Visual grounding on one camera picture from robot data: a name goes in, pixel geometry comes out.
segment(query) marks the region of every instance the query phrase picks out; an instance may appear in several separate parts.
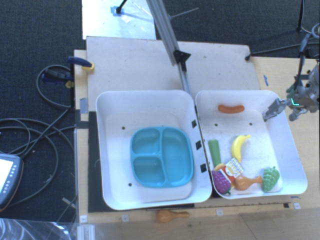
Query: yellow banana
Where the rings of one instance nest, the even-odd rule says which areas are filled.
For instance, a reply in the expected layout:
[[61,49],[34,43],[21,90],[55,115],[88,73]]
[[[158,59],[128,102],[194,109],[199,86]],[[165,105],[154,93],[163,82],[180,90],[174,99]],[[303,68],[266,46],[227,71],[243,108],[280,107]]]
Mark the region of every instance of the yellow banana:
[[231,155],[233,158],[237,159],[241,163],[241,146],[246,139],[250,138],[251,135],[239,135],[235,138],[231,146]]

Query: blue plate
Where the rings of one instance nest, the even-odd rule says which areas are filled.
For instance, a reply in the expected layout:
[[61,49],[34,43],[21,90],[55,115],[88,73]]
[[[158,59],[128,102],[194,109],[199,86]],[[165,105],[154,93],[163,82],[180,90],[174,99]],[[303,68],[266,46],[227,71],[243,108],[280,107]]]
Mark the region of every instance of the blue plate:
[[194,174],[188,136],[177,128],[137,130],[131,137],[130,158],[135,179],[146,187],[179,187]]

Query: dark carpet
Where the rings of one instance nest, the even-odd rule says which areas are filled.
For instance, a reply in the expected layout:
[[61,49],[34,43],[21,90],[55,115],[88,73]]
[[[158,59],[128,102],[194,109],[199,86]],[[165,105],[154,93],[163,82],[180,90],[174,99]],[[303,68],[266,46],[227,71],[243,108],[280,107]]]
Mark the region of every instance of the dark carpet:
[[[305,32],[296,32],[301,0],[163,0],[169,15],[199,8],[172,19],[180,41],[198,41],[248,45],[252,52],[299,44]],[[49,65],[64,65],[76,49],[85,49],[82,40],[82,0],[0,0],[0,120],[34,119],[51,124],[65,108],[44,101],[37,92],[39,72]],[[303,26],[311,30],[319,22],[320,0],[305,0]],[[319,46],[310,46],[311,55]],[[299,48],[262,54],[270,57],[296,58]],[[51,100],[70,104],[70,90],[63,85],[40,88]],[[26,122],[43,132],[46,127]],[[0,127],[18,126],[1,122]],[[55,126],[75,125],[75,111],[70,109]],[[0,130],[0,150],[9,153],[26,143],[24,130]],[[73,129],[65,131],[73,143]],[[55,148],[41,140],[24,159],[24,172],[12,204],[38,191],[39,194],[0,213],[2,218],[57,221],[67,204],[63,198],[75,197],[75,162],[72,148],[61,135],[50,137]],[[70,208],[60,219],[70,222],[75,210]]]

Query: orange hot dog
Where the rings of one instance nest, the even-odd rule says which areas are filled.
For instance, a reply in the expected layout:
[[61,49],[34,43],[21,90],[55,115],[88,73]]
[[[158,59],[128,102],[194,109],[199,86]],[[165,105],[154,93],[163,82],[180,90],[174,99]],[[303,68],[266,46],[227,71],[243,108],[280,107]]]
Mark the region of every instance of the orange hot dog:
[[222,113],[226,114],[235,114],[240,113],[245,110],[245,107],[242,105],[239,106],[225,106],[225,105],[219,105],[218,110]]

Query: device screen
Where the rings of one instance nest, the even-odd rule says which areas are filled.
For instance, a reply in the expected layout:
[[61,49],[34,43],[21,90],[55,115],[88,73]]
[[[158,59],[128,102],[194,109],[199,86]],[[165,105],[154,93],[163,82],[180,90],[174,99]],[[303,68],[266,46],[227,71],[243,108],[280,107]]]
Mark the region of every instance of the device screen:
[[13,164],[13,161],[0,159],[0,193],[2,192],[2,188],[5,185],[6,179]]

